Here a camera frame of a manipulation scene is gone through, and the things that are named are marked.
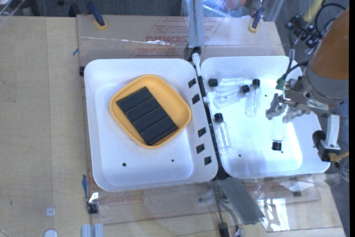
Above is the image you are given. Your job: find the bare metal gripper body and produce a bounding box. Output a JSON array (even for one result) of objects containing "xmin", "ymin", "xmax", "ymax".
[{"xmin": 281, "ymin": 77, "xmax": 345, "ymax": 118}]

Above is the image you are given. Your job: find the clear plastic bottle black cap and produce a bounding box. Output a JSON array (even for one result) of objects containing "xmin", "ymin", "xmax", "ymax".
[
  {"xmin": 212, "ymin": 84, "xmax": 251, "ymax": 110},
  {"xmin": 213, "ymin": 112, "xmax": 233, "ymax": 156},
  {"xmin": 207, "ymin": 77, "xmax": 246, "ymax": 91},
  {"xmin": 270, "ymin": 113, "xmax": 287, "ymax": 152},
  {"xmin": 244, "ymin": 78, "xmax": 262, "ymax": 118}
]

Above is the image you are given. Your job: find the white plastic tray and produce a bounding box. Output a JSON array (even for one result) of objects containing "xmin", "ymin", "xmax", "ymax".
[
  {"xmin": 83, "ymin": 58, "xmax": 219, "ymax": 193},
  {"xmin": 199, "ymin": 56, "xmax": 332, "ymax": 179}
]

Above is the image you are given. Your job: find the thin black and white rod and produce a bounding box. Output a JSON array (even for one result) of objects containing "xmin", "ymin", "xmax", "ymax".
[{"xmin": 191, "ymin": 53, "xmax": 224, "ymax": 177}]

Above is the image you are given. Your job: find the yellow plate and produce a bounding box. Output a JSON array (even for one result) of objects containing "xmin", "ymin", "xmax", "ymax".
[{"xmin": 109, "ymin": 74, "xmax": 192, "ymax": 150}]

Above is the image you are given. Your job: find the black ribbed rectangular block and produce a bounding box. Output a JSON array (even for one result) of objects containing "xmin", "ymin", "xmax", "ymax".
[{"xmin": 115, "ymin": 86, "xmax": 179, "ymax": 147}]

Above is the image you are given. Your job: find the brown cardboard board red print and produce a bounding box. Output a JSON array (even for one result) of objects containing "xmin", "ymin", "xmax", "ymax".
[{"xmin": 76, "ymin": 14, "xmax": 322, "ymax": 221}]

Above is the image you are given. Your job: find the black cylinder on white bracket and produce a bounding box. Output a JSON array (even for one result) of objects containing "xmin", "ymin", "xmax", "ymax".
[{"xmin": 312, "ymin": 113, "xmax": 342, "ymax": 162}]

